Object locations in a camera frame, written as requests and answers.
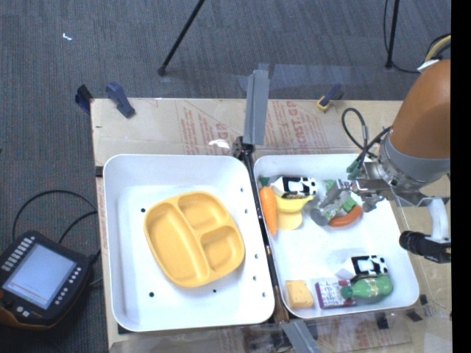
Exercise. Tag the green toy vegetable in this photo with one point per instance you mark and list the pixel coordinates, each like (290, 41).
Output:
(351, 204)

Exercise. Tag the yellow banana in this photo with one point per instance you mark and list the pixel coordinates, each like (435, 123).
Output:
(290, 203)

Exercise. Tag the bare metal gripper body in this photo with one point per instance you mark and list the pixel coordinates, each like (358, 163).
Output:
(373, 180)

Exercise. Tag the silver can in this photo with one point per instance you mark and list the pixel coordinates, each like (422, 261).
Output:
(325, 209)

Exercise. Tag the white plastic tray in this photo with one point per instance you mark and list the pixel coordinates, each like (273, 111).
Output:
(125, 234)
(324, 256)

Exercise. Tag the thin black rod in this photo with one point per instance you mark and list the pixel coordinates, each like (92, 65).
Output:
(265, 241)

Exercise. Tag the brown cardboard board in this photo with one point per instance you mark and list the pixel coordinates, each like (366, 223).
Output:
(154, 131)

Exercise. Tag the yellow divided plate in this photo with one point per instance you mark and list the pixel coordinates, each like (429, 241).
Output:
(193, 239)

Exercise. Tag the black cylinder on white bracket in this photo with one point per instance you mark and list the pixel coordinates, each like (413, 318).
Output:
(423, 245)

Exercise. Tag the orange sausage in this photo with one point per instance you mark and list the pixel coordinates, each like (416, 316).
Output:
(346, 219)

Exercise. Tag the green bottle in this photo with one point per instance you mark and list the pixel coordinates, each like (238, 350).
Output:
(371, 289)

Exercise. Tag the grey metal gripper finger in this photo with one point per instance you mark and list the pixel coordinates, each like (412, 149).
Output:
(371, 203)
(344, 189)

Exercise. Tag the yellow bread slice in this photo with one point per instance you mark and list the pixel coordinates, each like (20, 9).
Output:
(299, 293)

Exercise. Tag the purple packet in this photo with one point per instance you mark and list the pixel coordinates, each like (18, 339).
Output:
(331, 294)

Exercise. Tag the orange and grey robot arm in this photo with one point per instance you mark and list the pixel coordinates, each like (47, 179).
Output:
(423, 123)

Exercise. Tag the orange carrot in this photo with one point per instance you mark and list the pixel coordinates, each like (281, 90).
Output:
(268, 206)

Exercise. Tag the black and white carton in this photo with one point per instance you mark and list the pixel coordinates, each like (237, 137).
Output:
(296, 185)
(368, 265)

